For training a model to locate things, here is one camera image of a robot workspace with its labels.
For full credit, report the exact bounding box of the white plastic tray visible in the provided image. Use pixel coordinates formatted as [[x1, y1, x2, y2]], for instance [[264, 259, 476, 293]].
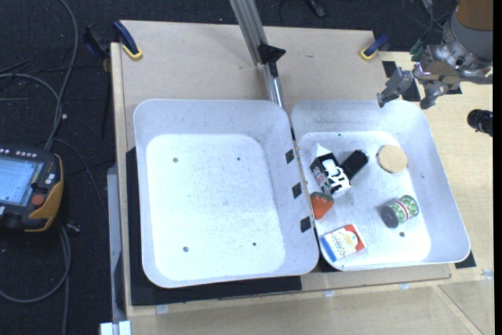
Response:
[[133, 97, 320, 289], [289, 99, 471, 273]]

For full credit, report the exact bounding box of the green can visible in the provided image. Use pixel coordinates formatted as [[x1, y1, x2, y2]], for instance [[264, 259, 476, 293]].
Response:
[[380, 195, 420, 229]]

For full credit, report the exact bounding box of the pale wood board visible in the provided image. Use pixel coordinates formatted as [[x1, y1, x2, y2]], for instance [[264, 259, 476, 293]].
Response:
[[118, 19, 453, 318]]

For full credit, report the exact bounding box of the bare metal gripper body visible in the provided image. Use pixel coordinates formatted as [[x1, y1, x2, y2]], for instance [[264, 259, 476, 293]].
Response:
[[411, 25, 494, 91]]

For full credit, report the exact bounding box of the white red and blue carton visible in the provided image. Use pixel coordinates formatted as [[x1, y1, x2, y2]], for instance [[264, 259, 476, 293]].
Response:
[[319, 223, 368, 264]]

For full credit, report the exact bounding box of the round tan biscuit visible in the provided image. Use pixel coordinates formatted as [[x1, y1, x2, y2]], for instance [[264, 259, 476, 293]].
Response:
[[376, 144, 409, 175]]

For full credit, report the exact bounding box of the black box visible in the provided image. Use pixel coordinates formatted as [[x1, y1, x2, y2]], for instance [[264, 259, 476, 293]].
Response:
[[340, 149, 370, 182]]

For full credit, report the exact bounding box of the black and white milk carton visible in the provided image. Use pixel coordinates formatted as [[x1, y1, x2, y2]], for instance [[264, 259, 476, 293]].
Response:
[[309, 142, 351, 197]]

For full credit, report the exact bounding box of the red strawberry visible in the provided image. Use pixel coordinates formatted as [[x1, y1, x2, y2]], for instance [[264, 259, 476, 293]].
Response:
[[310, 191, 336, 220]]

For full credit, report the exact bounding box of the thin black and white rod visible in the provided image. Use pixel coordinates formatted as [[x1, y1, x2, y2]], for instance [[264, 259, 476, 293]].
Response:
[[289, 122, 318, 244]]

